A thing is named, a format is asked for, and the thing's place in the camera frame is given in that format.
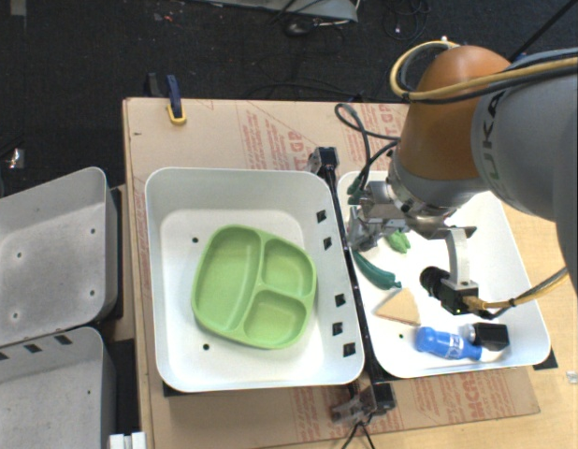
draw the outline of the green divided plate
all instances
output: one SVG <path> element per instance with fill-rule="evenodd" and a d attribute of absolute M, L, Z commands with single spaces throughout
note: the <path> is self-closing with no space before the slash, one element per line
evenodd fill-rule
<path fill-rule="evenodd" d="M 279 349 L 302 336 L 316 295 L 316 267 L 300 247 L 260 229 L 219 228 L 201 255 L 192 308 L 210 331 Z"/>

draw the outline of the black floor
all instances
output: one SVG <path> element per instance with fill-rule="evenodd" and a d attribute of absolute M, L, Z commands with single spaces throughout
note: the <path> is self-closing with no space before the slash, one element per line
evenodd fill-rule
<path fill-rule="evenodd" d="M 577 3 L 548 24 L 570 1 L 363 0 L 358 23 L 287 36 L 287 15 L 258 9 L 24 0 L 25 16 L 13 16 L 11 0 L 0 0 L 7 194 L 88 166 L 123 183 L 121 103 L 143 94 L 149 72 L 163 85 L 175 75 L 186 98 L 397 101 L 386 72 L 423 41 L 447 36 L 507 58 L 577 47 Z M 5 162 L 14 148 L 23 168 Z"/>

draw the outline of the plastic tray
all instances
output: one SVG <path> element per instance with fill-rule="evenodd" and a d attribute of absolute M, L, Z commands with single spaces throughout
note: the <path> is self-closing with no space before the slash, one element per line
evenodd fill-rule
<path fill-rule="evenodd" d="M 216 231 L 197 266 L 192 308 L 209 330 L 267 349 L 303 334 L 316 294 L 316 267 L 299 246 L 230 224 Z"/>
<path fill-rule="evenodd" d="M 305 171 L 163 168 L 146 183 L 156 365 L 181 392 L 347 384 L 364 366 L 354 297 L 326 183 Z M 210 237 L 245 225 L 286 239 L 317 272 L 311 316 L 274 351 L 199 324 L 191 307 Z"/>
<path fill-rule="evenodd" d="M 95 329 L 1 348 L 0 449 L 104 449 L 114 396 L 114 367 Z"/>
<path fill-rule="evenodd" d="M 0 199 L 0 346 L 105 317 L 117 298 L 117 253 L 99 168 Z"/>
<path fill-rule="evenodd" d="M 349 216 L 347 188 L 357 174 L 354 172 L 344 175 L 338 184 L 345 224 Z M 385 179 L 386 173 L 383 171 L 370 172 L 371 181 Z M 447 223 L 477 227 L 468 239 L 468 258 L 470 278 L 479 284 L 482 299 L 509 299 L 530 288 L 530 281 L 501 202 L 491 193 L 473 197 Z M 412 231 L 408 233 L 408 238 L 412 247 L 406 254 L 393 251 L 388 243 L 381 239 L 377 248 L 363 255 L 378 268 L 395 273 L 397 281 L 410 289 L 420 313 L 421 325 L 457 334 L 466 324 L 486 322 L 471 314 L 452 315 L 421 286 L 419 278 L 424 268 L 436 266 L 449 270 L 449 254 L 445 241 L 427 240 Z M 388 321 L 374 314 L 391 291 L 396 290 L 387 292 L 377 288 L 367 281 L 359 270 L 357 275 L 374 354 L 381 366 L 394 376 L 412 378 L 529 366 L 541 363 L 550 353 L 551 341 L 536 301 L 511 309 L 492 321 L 508 327 L 510 345 L 503 351 L 483 351 L 480 361 L 450 360 L 420 353 L 414 345 L 417 327 Z"/>

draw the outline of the wooden table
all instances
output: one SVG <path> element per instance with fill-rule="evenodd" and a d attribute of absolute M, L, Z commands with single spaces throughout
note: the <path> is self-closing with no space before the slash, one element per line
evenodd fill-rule
<path fill-rule="evenodd" d="M 162 380 L 154 363 L 154 337 L 149 259 L 145 253 L 143 184 L 159 167 L 225 167 L 254 169 L 303 169 L 317 146 L 334 146 L 340 171 L 361 167 L 360 136 L 338 122 L 332 103 L 245 102 L 183 100 L 184 126 L 172 124 L 162 98 L 130 98 L 123 102 L 123 137 L 126 158 L 126 210 L 130 228 L 130 264 L 137 349 L 137 383 L 141 429 L 149 447 L 181 449 L 204 447 L 192 442 L 188 425 L 199 422 L 205 434 L 227 440 L 251 441 L 258 434 L 278 430 L 274 404 L 264 402 L 266 392 L 242 394 L 247 403 L 264 405 L 262 417 L 237 427 L 219 417 L 218 408 L 232 404 L 235 395 L 222 394 L 212 402 L 204 398 L 201 411 L 181 408 L 179 398 L 163 396 Z M 407 112 L 402 105 L 355 105 L 369 129 L 398 134 Z M 260 152 L 256 146 L 267 148 Z M 544 220 L 505 208 L 519 252 L 532 284 L 541 282 L 563 266 L 555 226 Z M 540 308 L 551 336 L 558 367 L 524 368 L 540 411 L 532 415 L 490 419 L 473 423 L 392 431 L 373 435 L 377 448 L 485 449 L 512 447 L 578 447 L 578 300 L 569 281 L 540 299 Z M 344 439 L 303 442 L 284 447 L 339 448 Z M 368 447 L 358 437 L 351 447 Z"/>

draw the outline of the plastic bottle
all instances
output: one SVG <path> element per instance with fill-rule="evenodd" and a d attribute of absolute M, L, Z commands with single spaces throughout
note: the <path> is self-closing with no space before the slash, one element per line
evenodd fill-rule
<path fill-rule="evenodd" d="M 432 353 L 445 359 L 479 360 L 483 348 L 474 346 L 458 334 L 435 331 L 432 327 L 422 326 L 416 334 L 416 349 L 423 353 Z"/>

